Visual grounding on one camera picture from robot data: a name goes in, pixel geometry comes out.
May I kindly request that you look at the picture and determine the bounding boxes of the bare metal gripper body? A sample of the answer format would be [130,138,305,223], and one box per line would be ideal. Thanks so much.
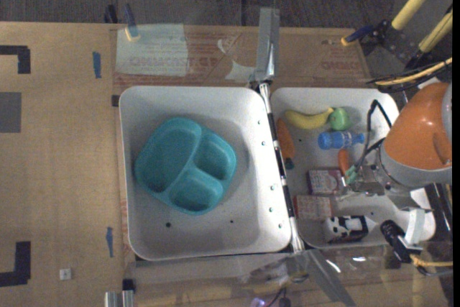
[349,163,392,196]

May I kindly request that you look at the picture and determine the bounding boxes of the pink carton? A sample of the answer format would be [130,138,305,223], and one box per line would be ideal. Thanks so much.
[306,168,346,196]

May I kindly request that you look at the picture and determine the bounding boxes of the orange sausage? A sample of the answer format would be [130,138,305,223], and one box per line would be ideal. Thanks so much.
[337,148,351,177]

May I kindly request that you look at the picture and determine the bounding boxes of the red and white carton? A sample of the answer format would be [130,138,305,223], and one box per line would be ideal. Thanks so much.
[293,193,334,221]

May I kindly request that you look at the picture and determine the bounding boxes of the black and white carton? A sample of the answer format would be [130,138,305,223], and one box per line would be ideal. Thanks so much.
[324,214,370,245]

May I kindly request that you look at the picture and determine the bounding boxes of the white plastic tray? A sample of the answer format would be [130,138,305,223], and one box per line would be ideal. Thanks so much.
[269,86,438,250]
[118,85,293,262]

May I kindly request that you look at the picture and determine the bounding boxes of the blue bottle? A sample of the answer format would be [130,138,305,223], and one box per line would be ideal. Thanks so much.
[317,129,366,151]

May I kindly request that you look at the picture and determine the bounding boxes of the green pear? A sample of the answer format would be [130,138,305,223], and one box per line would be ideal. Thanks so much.
[328,106,353,132]

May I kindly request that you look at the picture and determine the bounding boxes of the orange carrot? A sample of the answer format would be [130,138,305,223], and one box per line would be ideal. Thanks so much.
[275,118,297,170]

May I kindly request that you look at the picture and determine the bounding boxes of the yellow banana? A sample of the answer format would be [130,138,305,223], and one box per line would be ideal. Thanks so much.
[284,106,336,131]

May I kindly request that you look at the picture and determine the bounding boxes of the brown cardboard board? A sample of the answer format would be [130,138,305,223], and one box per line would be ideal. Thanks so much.
[110,23,414,299]

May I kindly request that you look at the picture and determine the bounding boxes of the blue divided plate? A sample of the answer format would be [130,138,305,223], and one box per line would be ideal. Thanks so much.
[133,116,239,216]

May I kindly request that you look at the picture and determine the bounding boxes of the black cylinder on white bracket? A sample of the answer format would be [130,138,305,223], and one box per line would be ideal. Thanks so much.
[379,206,436,264]

